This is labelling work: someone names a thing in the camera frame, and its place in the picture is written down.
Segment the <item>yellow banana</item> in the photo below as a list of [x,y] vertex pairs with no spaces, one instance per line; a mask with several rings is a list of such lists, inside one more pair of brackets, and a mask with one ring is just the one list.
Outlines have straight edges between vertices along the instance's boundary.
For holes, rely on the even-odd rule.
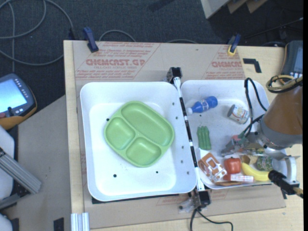
[[269,180],[269,172],[268,171],[260,171],[252,168],[247,163],[242,163],[242,170],[245,175],[250,175],[258,181],[267,181]]

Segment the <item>water bottle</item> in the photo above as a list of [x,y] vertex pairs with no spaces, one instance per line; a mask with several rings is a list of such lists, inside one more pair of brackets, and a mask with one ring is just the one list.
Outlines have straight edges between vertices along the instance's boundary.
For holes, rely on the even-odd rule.
[[192,113],[202,113],[210,108],[215,108],[217,104],[217,98],[214,96],[210,96],[206,99],[199,100],[193,105],[193,107],[188,108],[187,114],[191,115]]

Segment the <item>green plate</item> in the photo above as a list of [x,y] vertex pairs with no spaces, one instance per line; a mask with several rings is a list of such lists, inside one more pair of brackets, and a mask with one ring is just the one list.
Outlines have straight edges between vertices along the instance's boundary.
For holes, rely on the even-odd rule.
[[174,140],[172,125],[158,112],[139,101],[118,109],[104,128],[108,145],[138,167],[156,163]]

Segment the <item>clamp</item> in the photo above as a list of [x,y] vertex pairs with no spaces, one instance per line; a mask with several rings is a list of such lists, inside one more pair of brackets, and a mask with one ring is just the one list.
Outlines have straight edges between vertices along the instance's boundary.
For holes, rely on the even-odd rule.
[[88,40],[89,43],[88,43],[88,48],[90,49],[90,51],[93,53],[93,52],[96,52],[98,51],[98,47],[95,43],[95,39],[94,39],[94,35],[93,35],[93,32],[91,30],[91,28],[89,28],[88,26],[85,27],[83,29],[83,34],[85,36],[85,40]]
[[241,35],[240,34],[236,34],[235,36],[232,36],[231,39],[229,40],[228,44],[230,44],[229,48],[228,48],[228,55],[229,56],[234,56],[236,53],[236,47],[238,45],[238,43],[240,42],[241,39]]

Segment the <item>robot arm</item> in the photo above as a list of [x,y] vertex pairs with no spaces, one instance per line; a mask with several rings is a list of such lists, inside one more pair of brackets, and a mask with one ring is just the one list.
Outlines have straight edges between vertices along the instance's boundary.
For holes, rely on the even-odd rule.
[[221,151],[221,155],[232,154],[239,149],[253,148],[255,152],[263,150],[265,154],[277,160],[285,160],[287,176],[272,170],[269,179],[285,194],[297,194],[303,198],[303,191],[299,189],[299,182],[296,180],[296,157],[281,152],[282,149],[292,147],[294,144],[303,143],[303,77],[297,79],[292,77],[282,86],[272,87],[272,82],[282,78],[291,77],[275,76],[267,82],[268,90],[277,93],[277,96],[265,114],[254,121],[258,122],[257,131],[244,130],[240,135],[234,136]]

